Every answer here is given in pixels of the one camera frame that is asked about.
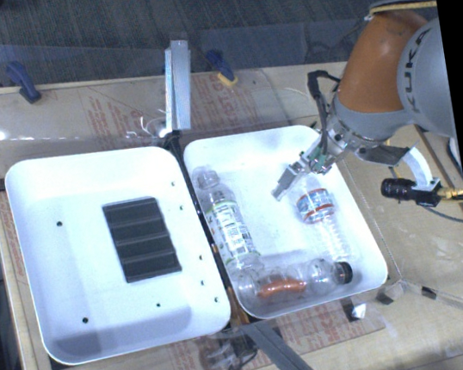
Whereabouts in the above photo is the black ribbed rectangular block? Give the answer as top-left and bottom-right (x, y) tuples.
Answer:
(101, 193), (185, 287)

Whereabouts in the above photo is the black cylinder on white bracket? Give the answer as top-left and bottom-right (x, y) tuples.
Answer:
(373, 143), (446, 216)

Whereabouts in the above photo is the brown cardboard board, red print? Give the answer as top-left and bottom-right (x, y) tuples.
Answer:
(0, 34), (415, 370)

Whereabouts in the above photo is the white plastic tray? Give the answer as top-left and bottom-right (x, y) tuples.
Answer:
(1, 131), (237, 370)
(179, 113), (394, 330)

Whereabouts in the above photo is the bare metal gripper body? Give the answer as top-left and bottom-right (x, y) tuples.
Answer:
(292, 123), (360, 179)

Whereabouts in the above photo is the clear bottle, green white label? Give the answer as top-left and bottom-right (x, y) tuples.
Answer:
(188, 158), (266, 279)

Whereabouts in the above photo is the clear bottle, black cap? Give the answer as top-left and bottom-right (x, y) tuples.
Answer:
(234, 251), (358, 311)

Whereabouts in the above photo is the black block with thin wires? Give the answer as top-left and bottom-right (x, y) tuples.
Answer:
(228, 331), (259, 357)

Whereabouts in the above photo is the clear bottle, red blue label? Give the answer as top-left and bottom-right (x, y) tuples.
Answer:
(291, 170), (359, 269)

